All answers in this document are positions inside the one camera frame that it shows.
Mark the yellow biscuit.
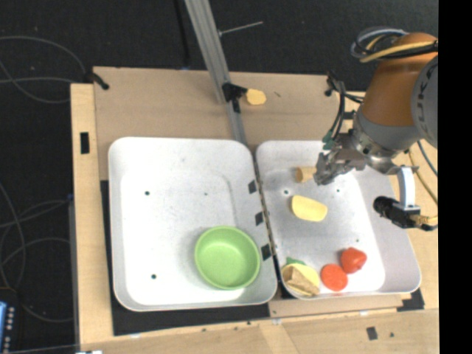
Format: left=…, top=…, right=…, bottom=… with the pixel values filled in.
left=246, top=88, right=267, bottom=106

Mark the black cylinder on white bracket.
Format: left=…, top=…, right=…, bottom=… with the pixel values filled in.
left=372, top=165, right=422, bottom=230

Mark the yellow potato slice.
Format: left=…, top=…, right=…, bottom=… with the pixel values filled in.
left=288, top=194, right=329, bottom=223

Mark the green bowl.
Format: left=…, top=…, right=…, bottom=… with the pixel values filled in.
left=194, top=226, right=262, bottom=291

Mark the thin black and white rod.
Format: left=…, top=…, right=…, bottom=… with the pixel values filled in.
left=252, top=154, right=278, bottom=262

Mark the orange round slice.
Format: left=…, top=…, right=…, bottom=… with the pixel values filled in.
left=319, top=263, right=349, bottom=292

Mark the white plastic tray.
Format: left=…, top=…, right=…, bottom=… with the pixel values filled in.
left=107, top=136, right=278, bottom=312
left=254, top=139, right=423, bottom=301

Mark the tan cylinder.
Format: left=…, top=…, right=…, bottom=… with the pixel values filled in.
left=296, top=166, right=318, bottom=184

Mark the brown cardboard board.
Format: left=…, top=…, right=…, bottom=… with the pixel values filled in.
left=91, top=66, right=414, bottom=319

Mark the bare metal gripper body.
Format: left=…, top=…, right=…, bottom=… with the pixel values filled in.
left=330, top=131, right=402, bottom=176

